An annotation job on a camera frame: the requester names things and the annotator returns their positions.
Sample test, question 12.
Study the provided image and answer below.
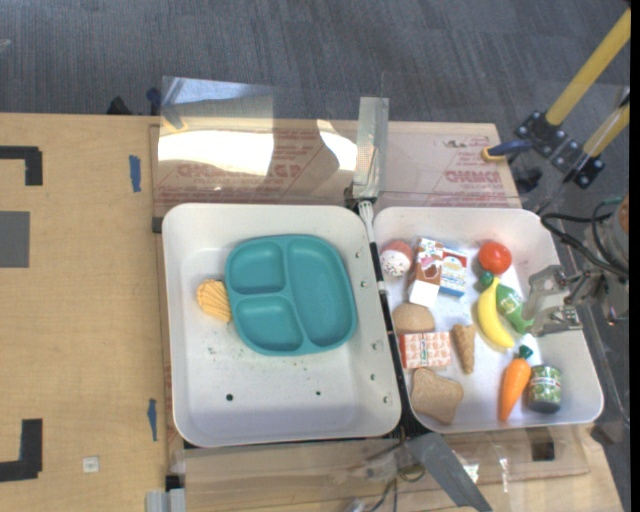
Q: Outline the white plastic tray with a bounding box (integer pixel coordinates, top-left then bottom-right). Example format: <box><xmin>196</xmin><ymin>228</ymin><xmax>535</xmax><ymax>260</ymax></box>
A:
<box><xmin>372</xmin><ymin>206</ymin><xmax>605</xmax><ymax>435</ymax></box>
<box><xmin>160</xmin><ymin>202</ymin><xmax>403</xmax><ymax>448</ymax></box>

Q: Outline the orange carrot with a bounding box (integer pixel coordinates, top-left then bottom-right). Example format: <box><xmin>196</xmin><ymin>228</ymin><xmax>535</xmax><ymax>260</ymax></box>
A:
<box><xmin>497</xmin><ymin>344</ymin><xmax>534</xmax><ymax>423</ymax></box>

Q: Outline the green can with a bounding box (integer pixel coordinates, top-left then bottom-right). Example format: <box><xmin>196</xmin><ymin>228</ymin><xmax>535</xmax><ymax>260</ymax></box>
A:
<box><xmin>524</xmin><ymin>364</ymin><xmax>563</xmax><ymax>415</ymax></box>

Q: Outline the green bottle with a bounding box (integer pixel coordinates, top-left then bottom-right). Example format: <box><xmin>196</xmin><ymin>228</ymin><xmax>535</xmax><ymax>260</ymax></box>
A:
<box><xmin>479</xmin><ymin>272</ymin><xmax>535</xmax><ymax>336</ymax></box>

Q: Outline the white and brown carton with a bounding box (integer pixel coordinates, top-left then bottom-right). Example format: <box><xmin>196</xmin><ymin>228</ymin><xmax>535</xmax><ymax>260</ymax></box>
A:
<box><xmin>407</xmin><ymin>237</ymin><xmax>445</xmax><ymax>309</ymax></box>

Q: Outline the blue and white carton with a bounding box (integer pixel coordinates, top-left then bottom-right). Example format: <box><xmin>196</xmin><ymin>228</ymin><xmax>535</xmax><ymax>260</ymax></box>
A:
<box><xmin>438</xmin><ymin>246</ymin><xmax>469</xmax><ymax>299</ymax></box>

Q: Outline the brown cardboard board red print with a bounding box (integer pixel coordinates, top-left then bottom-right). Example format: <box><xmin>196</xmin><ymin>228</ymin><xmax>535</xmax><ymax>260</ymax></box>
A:
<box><xmin>151</xmin><ymin>118</ymin><xmax>591</xmax><ymax>482</ymax></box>

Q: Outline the yellow ribbed shell shape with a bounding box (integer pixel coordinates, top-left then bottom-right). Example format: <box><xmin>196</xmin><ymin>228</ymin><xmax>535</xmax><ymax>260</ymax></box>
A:
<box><xmin>195</xmin><ymin>278</ymin><xmax>233</xmax><ymax>324</ymax></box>

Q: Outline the yellow banana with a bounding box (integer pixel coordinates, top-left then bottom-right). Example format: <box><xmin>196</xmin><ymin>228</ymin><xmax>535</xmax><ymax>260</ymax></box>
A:
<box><xmin>475</xmin><ymin>276</ymin><xmax>516</xmax><ymax>350</ymax></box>

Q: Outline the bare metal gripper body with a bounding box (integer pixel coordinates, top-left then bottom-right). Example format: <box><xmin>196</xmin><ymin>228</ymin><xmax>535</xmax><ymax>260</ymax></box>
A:
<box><xmin>564</xmin><ymin>269</ymin><xmax>630</xmax><ymax>322</ymax></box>

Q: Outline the brown bread bun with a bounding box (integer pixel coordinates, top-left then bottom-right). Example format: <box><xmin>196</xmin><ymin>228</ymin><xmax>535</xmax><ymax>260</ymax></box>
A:
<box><xmin>391</xmin><ymin>301</ymin><xmax>436</xmax><ymax>335</ymax></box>

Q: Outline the orange patterned packet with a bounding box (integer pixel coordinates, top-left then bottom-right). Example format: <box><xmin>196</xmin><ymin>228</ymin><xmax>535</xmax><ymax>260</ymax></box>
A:
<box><xmin>398</xmin><ymin>331</ymin><xmax>453</xmax><ymax>370</ymax></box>

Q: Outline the red tomato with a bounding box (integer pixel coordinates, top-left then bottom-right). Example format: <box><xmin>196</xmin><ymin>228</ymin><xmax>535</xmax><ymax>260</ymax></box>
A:
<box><xmin>477</xmin><ymin>240</ymin><xmax>513</xmax><ymax>275</ymax></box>

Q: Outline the teal divided plate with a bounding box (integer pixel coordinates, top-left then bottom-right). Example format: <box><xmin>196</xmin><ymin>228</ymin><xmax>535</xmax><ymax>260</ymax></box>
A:
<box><xmin>224</xmin><ymin>233</ymin><xmax>358</xmax><ymax>357</ymax></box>

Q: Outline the tan ice cream cone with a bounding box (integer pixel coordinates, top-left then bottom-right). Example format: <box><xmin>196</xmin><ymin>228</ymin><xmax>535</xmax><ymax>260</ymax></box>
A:
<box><xmin>452</xmin><ymin>323</ymin><xmax>477</xmax><ymax>375</ymax></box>

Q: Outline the brown bread slice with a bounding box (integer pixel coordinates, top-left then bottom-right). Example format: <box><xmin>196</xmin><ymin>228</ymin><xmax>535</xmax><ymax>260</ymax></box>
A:
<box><xmin>409</xmin><ymin>367</ymin><xmax>465</xmax><ymax>426</ymax></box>

